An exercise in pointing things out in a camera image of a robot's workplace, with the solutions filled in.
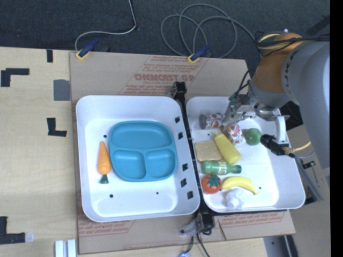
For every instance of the orange and white can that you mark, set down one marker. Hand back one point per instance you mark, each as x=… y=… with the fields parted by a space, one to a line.
x=235 y=135
x=211 y=120

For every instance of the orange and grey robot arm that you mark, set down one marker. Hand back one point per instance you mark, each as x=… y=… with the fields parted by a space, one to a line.
x=300 y=71

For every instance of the brown cardboard board red print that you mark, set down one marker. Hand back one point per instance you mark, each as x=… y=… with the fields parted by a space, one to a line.
x=107 y=74

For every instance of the orange tomato with green top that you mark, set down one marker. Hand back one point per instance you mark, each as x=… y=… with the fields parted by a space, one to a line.
x=211 y=184

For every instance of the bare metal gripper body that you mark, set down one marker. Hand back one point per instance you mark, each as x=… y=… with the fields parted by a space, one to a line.
x=250 y=104

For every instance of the green apple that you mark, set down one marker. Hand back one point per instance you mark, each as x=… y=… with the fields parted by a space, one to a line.
x=252 y=136

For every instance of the yellow banana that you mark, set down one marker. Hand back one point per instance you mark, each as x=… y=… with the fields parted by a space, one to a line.
x=238 y=183

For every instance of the blue divided plate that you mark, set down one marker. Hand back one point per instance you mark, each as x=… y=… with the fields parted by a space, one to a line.
x=142 y=151

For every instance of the tan bread slice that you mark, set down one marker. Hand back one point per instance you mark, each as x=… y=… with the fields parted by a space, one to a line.
x=207 y=151

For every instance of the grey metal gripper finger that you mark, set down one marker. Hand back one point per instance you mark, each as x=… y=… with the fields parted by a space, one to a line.
x=245 y=115
x=229 y=116

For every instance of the white plastic tray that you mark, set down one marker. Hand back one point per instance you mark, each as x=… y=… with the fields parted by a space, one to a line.
x=268 y=175
x=134 y=197

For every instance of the green bottle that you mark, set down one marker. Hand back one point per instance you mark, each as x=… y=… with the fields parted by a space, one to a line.
x=217 y=167

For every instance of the orange carrot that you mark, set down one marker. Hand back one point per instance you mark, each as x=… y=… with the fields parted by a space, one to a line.
x=104 y=160

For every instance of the white crumpled plastic lump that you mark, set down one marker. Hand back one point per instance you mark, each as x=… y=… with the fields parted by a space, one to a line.
x=234 y=198

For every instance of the black cylinder on white bracket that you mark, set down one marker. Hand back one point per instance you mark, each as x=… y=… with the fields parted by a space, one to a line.
x=272 y=143

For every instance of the yellow mustard bottle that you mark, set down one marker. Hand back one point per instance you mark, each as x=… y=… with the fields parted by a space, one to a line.
x=227 y=149

